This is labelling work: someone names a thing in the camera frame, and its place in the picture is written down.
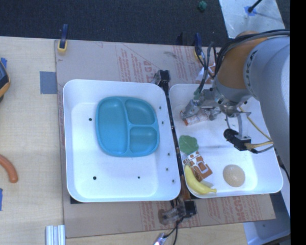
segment blue plate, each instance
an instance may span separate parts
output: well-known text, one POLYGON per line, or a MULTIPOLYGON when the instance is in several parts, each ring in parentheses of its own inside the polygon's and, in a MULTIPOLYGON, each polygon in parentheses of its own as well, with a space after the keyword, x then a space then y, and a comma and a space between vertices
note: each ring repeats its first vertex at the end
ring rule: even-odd
POLYGON ((112 156, 146 156, 159 145, 155 110, 138 98, 104 98, 97 105, 95 125, 100 147, 112 156))

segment brown sausage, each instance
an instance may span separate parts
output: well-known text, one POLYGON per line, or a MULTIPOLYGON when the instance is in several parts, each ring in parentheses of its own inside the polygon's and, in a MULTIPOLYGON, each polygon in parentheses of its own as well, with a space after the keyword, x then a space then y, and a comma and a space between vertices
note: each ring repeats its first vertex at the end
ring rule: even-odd
POLYGON ((16 183, 18 181, 17 171, 14 165, 3 155, 0 154, 0 165, 6 169, 9 181, 11 183, 16 183))

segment cardboard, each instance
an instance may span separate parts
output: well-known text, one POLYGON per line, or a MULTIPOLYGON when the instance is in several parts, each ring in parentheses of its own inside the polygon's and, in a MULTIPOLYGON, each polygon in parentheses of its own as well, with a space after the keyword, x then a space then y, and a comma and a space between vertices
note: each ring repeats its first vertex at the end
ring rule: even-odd
MULTIPOLYGON (((170 72, 169 88, 177 83, 198 84, 201 65, 193 47, 70 40, 62 53, 57 46, 58 40, 55 54, 66 237, 173 228, 173 224, 161 224, 158 217, 160 210, 172 208, 170 202, 78 203, 71 199, 66 187, 62 89, 72 79, 150 83, 160 69, 170 72)), ((195 199, 195 204, 197 214, 185 219, 180 228, 275 218, 268 194, 195 199)))

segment light wood tabletop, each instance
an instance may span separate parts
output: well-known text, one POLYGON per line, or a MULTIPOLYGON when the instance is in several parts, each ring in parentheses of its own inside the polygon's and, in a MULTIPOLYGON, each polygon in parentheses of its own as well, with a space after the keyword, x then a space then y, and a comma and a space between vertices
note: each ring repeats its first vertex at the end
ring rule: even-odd
MULTIPOLYGON (((40 72, 55 72, 55 40, 0 37, 11 86, 0 103, 0 154, 15 166, 9 182, 0 166, 0 244, 45 244, 45 227, 63 225, 56 94, 42 94, 40 72)), ((66 244, 151 245, 161 231, 66 239, 66 244)), ((166 245, 173 243, 173 236, 166 245)), ((181 228, 177 245, 247 244, 243 224, 181 228)))

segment yellow banana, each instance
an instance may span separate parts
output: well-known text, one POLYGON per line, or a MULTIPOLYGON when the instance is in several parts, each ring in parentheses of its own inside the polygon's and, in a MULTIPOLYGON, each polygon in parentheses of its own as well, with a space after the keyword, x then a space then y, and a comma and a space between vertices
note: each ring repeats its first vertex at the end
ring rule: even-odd
POLYGON ((185 177, 186 177, 186 182, 187 185, 192 188, 194 191, 196 191, 199 194, 207 194, 209 192, 216 192, 216 189, 211 189, 210 187, 202 184, 199 182, 195 175, 194 172, 192 171, 191 167, 188 165, 185 165, 185 177))

